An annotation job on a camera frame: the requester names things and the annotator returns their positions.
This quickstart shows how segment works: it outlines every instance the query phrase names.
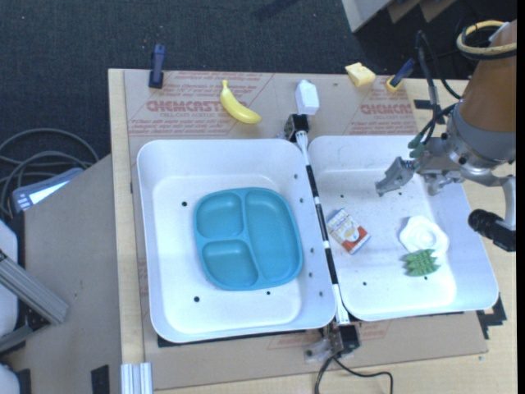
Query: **yellow banana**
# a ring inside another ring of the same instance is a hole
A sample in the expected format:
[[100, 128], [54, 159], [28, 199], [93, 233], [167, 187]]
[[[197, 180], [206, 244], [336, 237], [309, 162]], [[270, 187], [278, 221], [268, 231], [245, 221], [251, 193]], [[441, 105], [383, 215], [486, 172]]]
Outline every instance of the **yellow banana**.
[[249, 108], [242, 105], [228, 88], [228, 80], [222, 81], [221, 105], [236, 120], [246, 124], [255, 124], [261, 121], [261, 117]]

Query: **black floor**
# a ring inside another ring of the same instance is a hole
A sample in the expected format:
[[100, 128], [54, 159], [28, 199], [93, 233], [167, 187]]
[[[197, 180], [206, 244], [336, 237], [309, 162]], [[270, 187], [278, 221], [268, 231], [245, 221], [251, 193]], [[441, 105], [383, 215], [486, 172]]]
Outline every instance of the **black floor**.
[[[466, 79], [473, 65], [447, 55], [454, 36], [481, 19], [511, 21], [517, 8], [517, 0], [458, 0], [431, 23], [415, 8], [396, 25], [381, 11], [353, 34], [341, 0], [0, 0], [0, 142], [55, 127], [108, 154], [107, 69], [149, 68], [157, 43], [167, 48], [165, 69], [340, 74], [362, 62], [389, 75], [424, 30], [445, 78]], [[80, 156], [75, 147], [38, 135], [0, 154]], [[0, 164], [0, 176], [10, 168]]]

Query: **green plastic object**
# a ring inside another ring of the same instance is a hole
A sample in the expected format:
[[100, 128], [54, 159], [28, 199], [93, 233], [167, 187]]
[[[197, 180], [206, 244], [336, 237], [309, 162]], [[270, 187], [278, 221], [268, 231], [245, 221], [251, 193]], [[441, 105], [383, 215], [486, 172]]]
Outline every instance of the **green plastic object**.
[[435, 272], [440, 266], [435, 264], [436, 257], [432, 257], [434, 250], [419, 250], [403, 257], [407, 275], [411, 277], [426, 276]]

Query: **gray surface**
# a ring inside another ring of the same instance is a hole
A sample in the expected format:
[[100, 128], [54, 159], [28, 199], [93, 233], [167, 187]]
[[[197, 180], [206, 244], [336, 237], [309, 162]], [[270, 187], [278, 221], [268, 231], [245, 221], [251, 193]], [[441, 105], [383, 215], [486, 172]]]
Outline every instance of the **gray surface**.
[[27, 210], [25, 233], [26, 268], [67, 302], [68, 315], [2, 360], [30, 369], [32, 394], [92, 394], [91, 371], [106, 364], [111, 392], [119, 392], [111, 158]]

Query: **white tray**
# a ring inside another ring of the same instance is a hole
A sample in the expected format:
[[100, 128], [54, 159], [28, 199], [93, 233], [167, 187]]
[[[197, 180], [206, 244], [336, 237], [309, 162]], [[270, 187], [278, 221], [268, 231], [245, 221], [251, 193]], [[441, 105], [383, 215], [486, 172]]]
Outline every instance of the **white tray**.
[[[345, 308], [365, 321], [490, 308], [498, 286], [481, 237], [468, 225], [471, 209], [459, 184], [428, 195], [416, 175], [400, 190], [380, 197], [375, 182], [395, 157], [409, 158], [411, 136], [323, 136], [309, 147], [325, 216], [345, 208], [371, 235], [354, 255], [331, 239]], [[450, 238], [439, 269], [409, 277], [408, 251], [399, 233], [422, 215]]]
[[[137, 159], [153, 326], [176, 343], [321, 328], [335, 300], [304, 159], [284, 140], [156, 140]], [[225, 291], [205, 277], [193, 230], [198, 201], [258, 186], [280, 193], [304, 251], [299, 275], [282, 286]]]

